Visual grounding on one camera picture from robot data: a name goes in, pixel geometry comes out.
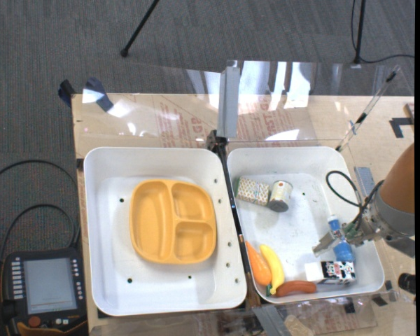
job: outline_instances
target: black cable on floor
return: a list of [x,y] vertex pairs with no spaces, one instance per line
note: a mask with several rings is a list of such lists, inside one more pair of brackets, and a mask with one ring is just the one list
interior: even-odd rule
[[[72,177],[67,170],[65,170],[64,168],[62,168],[58,164],[55,164],[55,163],[47,161],[47,160],[38,160],[38,159],[21,160],[19,162],[10,164],[7,167],[1,169],[0,170],[0,175],[3,174],[4,172],[6,172],[7,170],[11,169],[11,168],[14,168],[18,165],[27,164],[27,163],[43,163],[43,164],[52,165],[52,166],[62,170],[67,176],[69,176],[69,178],[73,181],[75,186],[77,185],[76,179],[74,177]],[[1,243],[1,248],[0,248],[0,269],[1,269],[1,265],[3,264],[6,242],[8,241],[9,234],[11,233],[11,230],[13,229],[15,223],[18,221],[18,219],[21,216],[26,214],[28,211],[31,211],[31,210],[36,209],[36,208],[41,208],[41,207],[50,207],[50,208],[57,209],[58,211],[61,211],[69,219],[69,222],[71,224],[71,229],[72,229],[72,235],[71,235],[71,238],[69,240],[69,244],[66,247],[68,247],[68,246],[71,246],[71,247],[74,247],[74,248],[78,247],[78,240],[79,240],[79,236],[80,236],[80,233],[81,233],[81,229],[80,229],[79,226],[78,227],[75,226],[74,219],[65,210],[63,210],[62,208],[60,208],[59,206],[56,206],[54,204],[48,204],[48,203],[35,204],[35,205],[32,205],[32,206],[29,206],[24,211],[20,212],[19,215],[17,215],[13,219],[11,224],[8,226],[8,229],[6,230],[6,233],[5,233],[5,236],[4,236],[3,241]]]
[[[353,36],[353,30],[354,30],[353,29],[353,17],[354,17],[354,11],[355,11],[355,2],[356,2],[356,0],[353,0],[353,6],[351,7],[350,30],[351,30],[351,42],[353,44],[353,49],[357,52],[358,50],[357,50],[357,47],[356,47],[356,44],[355,44],[355,39],[354,39],[354,36]],[[358,56],[358,57],[362,62],[364,62],[366,64],[375,64],[377,62],[382,62],[382,61],[385,61],[385,60],[393,59],[394,57],[411,57],[411,58],[415,59],[415,55],[408,55],[408,54],[391,55],[391,56],[388,56],[388,57],[384,57],[382,59],[376,59],[375,61],[367,61],[366,59],[363,59],[361,56]]]

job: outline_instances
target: orange plate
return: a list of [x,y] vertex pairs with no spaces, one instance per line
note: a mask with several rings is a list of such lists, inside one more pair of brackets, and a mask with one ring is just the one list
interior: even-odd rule
[[206,260],[216,246],[216,218],[209,194],[198,185],[148,179],[132,192],[132,245],[144,259],[162,264]]

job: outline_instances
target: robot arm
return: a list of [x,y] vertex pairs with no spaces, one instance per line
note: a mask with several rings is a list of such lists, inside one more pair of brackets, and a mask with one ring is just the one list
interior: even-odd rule
[[[414,143],[398,158],[384,181],[378,183],[360,215],[347,225],[342,234],[355,246],[365,241],[384,239],[406,255],[415,257],[415,149]],[[313,248],[317,256],[333,247],[332,233],[325,235]]]

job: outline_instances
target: black cable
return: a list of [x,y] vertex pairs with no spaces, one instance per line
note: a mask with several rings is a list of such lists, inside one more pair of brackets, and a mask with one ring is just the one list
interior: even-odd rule
[[[358,198],[358,201],[359,201],[359,203],[355,203],[355,202],[352,202],[351,200],[348,200],[347,198],[345,198],[345,197],[343,197],[343,196],[341,196],[332,186],[331,186],[331,183],[330,183],[330,179],[329,179],[329,177],[332,175],[332,174],[339,174],[339,175],[341,175],[341,176],[343,176],[348,182],[349,182],[349,184],[350,184],[350,186],[353,188],[353,190],[354,190],[354,192],[355,192],[355,194],[356,194],[356,197]],[[378,182],[376,185],[375,185],[375,187],[373,187],[373,189],[372,189],[372,191],[370,192],[370,194],[364,199],[364,203],[361,203],[361,198],[359,197],[359,191],[358,191],[358,189],[357,189],[357,187],[355,186],[355,184],[353,183],[353,181],[345,174],[345,173],[343,173],[343,172],[341,172],[341,171],[337,171],[337,170],[334,170],[334,171],[329,171],[328,173],[327,173],[327,175],[325,176],[325,180],[326,180],[326,182],[327,182],[327,185],[328,185],[328,187],[329,187],[329,189],[331,189],[335,194],[336,194],[336,196],[338,196],[339,198],[341,198],[342,200],[344,200],[345,202],[347,202],[347,203],[349,203],[349,204],[351,204],[351,205],[354,205],[355,207],[358,207],[359,208],[359,212],[358,212],[358,214],[356,214],[356,216],[355,216],[355,218],[352,220],[352,223],[353,224],[355,224],[355,229],[356,230],[358,230],[359,229],[359,227],[360,227],[360,225],[361,225],[361,221],[362,221],[362,219],[363,219],[363,212],[364,212],[364,210],[365,210],[365,208],[367,207],[367,205],[370,203],[370,200],[372,199],[372,197],[373,197],[373,195],[376,193],[376,191],[378,190],[378,188],[380,187],[380,185],[384,182],[384,180],[383,181],[380,181],[380,182]]]
[[[61,166],[59,166],[59,165],[57,165],[57,164],[55,164],[53,162],[47,161],[47,160],[38,160],[38,159],[21,160],[19,162],[10,164],[7,167],[1,169],[0,170],[0,175],[3,174],[5,171],[13,168],[13,167],[16,167],[18,165],[23,165],[23,164],[26,164],[26,163],[45,163],[45,164],[48,164],[48,165],[52,165],[52,166],[54,166],[54,167],[62,170],[65,174],[67,174],[67,176],[69,176],[69,178],[73,181],[73,183],[75,184],[75,186],[77,185],[76,179],[74,177],[72,177],[67,170],[65,170]],[[26,208],[21,213],[19,213],[19,215],[16,216],[13,219],[13,221],[11,222],[11,224],[8,226],[8,229],[6,230],[6,233],[5,233],[5,236],[4,236],[3,241],[1,243],[1,248],[0,248],[0,268],[1,268],[1,265],[3,264],[3,257],[4,257],[4,251],[5,251],[5,247],[6,247],[6,242],[8,241],[9,234],[11,233],[11,230],[13,229],[14,224],[17,222],[17,220],[21,216],[23,216],[24,214],[26,214],[28,211],[31,211],[33,209],[40,208],[40,207],[51,207],[51,208],[55,208],[55,209],[61,211],[65,216],[67,216],[67,218],[70,221],[71,229],[72,229],[72,235],[71,235],[71,238],[69,240],[69,245],[68,246],[72,246],[74,248],[77,248],[79,236],[80,236],[80,233],[81,233],[81,228],[79,226],[77,228],[75,227],[75,221],[74,221],[74,219],[65,210],[63,210],[62,208],[60,208],[59,206],[56,206],[54,204],[48,204],[48,203],[35,204],[35,205],[32,205],[32,206]]]
[[[349,183],[350,183],[350,186],[353,188],[353,190],[355,191],[355,194],[356,194],[356,198],[358,199],[358,203],[355,203],[355,202],[352,202],[351,200],[348,200],[348,199],[346,199],[346,198],[344,198],[343,196],[341,196],[332,186],[331,186],[331,183],[330,183],[330,176],[332,175],[332,174],[340,174],[341,176],[343,176]],[[343,172],[341,172],[341,171],[329,171],[328,173],[327,173],[327,175],[325,176],[325,180],[326,180],[326,182],[327,182],[327,185],[328,185],[328,187],[329,187],[329,189],[331,189],[332,190],[332,192],[333,193],[335,193],[339,198],[341,198],[342,200],[344,200],[345,202],[347,202],[347,203],[349,203],[349,204],[351,204],[351,205],[354,205],[355,207],[361,207],[361,198],[359,197],[359,192],[358,192],[358,189],[357,189],[357,187],[356,187],[356,185],[353,183],[353,181],[345,174],[345,173],[343,173]]]
[[[355,52],[357,52],[357,47],[356,47],[356,43],[355,43],[355,39],[354,39],[354,35],[353,35],[353,17],[354,17],[354,11],[355,11],[355,2],[356,0],[353,0],[353,5],[351,7],[351,21],[350,21],[350,30],[351,30],[351,42],[353,44],[353,49],[355,50]],[[377,62],[382,62],[384,60],[389,60],[389,59],[393,59],[394,57],[411,57],[413,59],[415,59],[415,55],[408,55],[408,54],[397,54],[397,55],[391,55],[388,57],[384,57],[382,59],[376,59],[375,61],[367,61],[366,59],[363,59],[361,56],[358,56],[359,59],[366,63],[366,64],[375,64]]]

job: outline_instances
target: small bottle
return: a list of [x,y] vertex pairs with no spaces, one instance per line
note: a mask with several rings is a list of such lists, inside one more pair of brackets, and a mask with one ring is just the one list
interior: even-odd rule
[[351,250],[351,245],[347,242],[344,235],[341,233],[341,226],[335,215],[331,215],[328,218],[328,224],[333,231],[333,234],[339,238],[339,242],[333,248],[333,251],[336,255],[336,261],[355,261],[353,251]]

